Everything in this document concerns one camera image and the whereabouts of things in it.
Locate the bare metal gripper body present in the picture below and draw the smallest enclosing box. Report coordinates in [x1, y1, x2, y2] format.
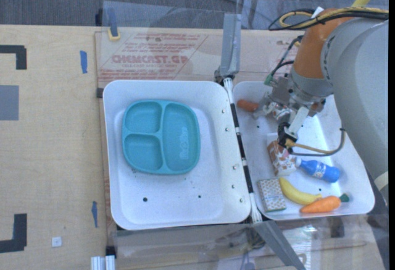
[268, 76, 310, 110]

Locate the yellow banana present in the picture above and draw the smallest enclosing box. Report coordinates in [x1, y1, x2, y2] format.
[278, 177, 323, 206]

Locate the orange sausage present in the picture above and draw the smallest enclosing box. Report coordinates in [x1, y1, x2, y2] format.
[236, 99, 260, 113]

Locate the brown cardboard board red print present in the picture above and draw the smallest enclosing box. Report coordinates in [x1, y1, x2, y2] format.
[94, 26, 373, 261]

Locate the brown and white carton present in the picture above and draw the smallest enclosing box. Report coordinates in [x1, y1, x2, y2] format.
[266, 132, 298, 177]

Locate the blue bottle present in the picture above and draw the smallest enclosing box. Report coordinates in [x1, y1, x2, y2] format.
[295, 158, 341, 184]

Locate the white plastic tray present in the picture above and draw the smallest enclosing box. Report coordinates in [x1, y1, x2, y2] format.
[102, 79, 252, 231]
[231, 80, 376, 221]

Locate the orange and white small can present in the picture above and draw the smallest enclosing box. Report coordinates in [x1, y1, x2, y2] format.
[270, 106, 293, 123]

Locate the blue divided plate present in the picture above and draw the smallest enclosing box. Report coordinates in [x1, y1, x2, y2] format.
[121, 99, 202, 175]

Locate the orange carrot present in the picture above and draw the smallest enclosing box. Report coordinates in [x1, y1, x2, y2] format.
[299, 193, 351, 214]

